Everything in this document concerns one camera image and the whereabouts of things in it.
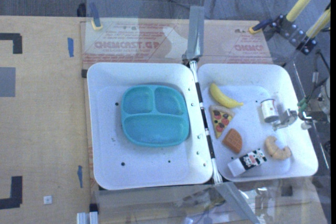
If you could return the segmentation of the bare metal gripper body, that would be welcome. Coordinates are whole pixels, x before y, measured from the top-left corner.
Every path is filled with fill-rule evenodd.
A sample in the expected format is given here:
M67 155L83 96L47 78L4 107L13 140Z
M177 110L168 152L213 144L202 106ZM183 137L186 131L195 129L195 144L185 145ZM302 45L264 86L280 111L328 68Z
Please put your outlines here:
M302 100L301 116L311 122L330 122L330 79L314 85L309 96Z

